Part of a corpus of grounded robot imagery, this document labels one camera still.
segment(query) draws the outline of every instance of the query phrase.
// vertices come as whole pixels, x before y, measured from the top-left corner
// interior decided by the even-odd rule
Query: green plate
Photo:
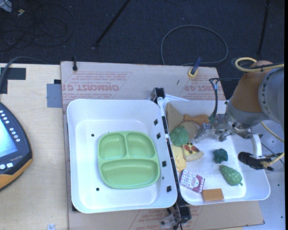
[[[142,132],[104,134],[98,141],[97,156],[101,178],[111,188],[150,186],[160,176],[156,147]]]

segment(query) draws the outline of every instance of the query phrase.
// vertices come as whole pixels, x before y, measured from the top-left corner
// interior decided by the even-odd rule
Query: black floor
[[[0,63],[27,56],[40,62],[17,63],[59,64],[75,56],[190,66],[201,57],[221,78],[240,78],[235,58],[284,62],[285,0],[130,0],[101,37],[126,1],[9,0],[12,7],[0,9]],[[226,98],[236,85],[222,82]]]

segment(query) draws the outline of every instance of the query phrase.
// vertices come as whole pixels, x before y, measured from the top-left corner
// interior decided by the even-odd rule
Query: cardboard
[[[166,94],[187,100],[214,100],[209,82],[218,77],[215,68],[199,67],[195,78],[188,77],[189,67],[150,66],[134,64],[61,62],[64,139],[67,174],[68,216],[71,230],[162,229],[160,221],[168,215],[167,209],[143,209],[107,213],[84,214],[73,210],[71,200],[69,142],[66,108],[75,99],[148,99],[153,88],[164,88]],[[225,101],[221,85],[218,99]],[[190,206],[192,219],[183,224],[184,230],[209,230],[263,224],[257,201]]]

